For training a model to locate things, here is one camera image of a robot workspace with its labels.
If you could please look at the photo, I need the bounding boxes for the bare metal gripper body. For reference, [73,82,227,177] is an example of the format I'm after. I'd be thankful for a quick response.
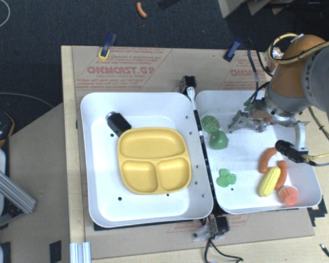
[247,98,310,128]

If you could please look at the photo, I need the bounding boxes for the green pepper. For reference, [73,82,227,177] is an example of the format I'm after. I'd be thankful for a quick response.
[208,130,229,151]

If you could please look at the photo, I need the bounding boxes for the green broccoli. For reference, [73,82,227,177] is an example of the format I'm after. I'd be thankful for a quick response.
[200,115,220,134]

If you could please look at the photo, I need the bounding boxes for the orange sausage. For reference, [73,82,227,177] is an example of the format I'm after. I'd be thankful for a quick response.
[258,147,279,175]
[274,160,288,191]
[136,2,148,19]

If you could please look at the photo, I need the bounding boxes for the white plastic tray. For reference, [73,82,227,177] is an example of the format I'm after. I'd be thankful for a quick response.
[80,92,215,228]
[194,89,323,215]

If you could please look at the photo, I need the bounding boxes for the thin black and white rod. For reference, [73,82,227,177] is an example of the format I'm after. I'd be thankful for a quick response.
[186,87,218,216]

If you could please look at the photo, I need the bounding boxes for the green leafy vegetable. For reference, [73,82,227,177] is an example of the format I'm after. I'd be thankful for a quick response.
[216,168,237,188]

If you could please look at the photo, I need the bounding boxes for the yellow corn cob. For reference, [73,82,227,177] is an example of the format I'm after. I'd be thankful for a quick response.
[258,166,281,198]

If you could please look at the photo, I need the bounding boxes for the yellow divided plate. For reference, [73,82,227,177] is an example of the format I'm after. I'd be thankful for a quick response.
[116,127,193,196]

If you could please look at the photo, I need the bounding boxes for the brown cardboard board red print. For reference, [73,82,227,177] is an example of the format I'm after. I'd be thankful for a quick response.
[71,45,316,260]

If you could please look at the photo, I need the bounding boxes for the black bottle with silver cap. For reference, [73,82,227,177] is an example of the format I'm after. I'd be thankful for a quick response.
[106,111,133,138]

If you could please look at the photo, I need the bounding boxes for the black cylinder on white bracket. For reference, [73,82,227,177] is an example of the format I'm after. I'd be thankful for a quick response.
[274,121,309,164]

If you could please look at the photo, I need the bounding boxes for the black block with thin wires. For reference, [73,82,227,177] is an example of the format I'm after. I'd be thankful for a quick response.
[178,75,197,93]
[192,215,231,242]

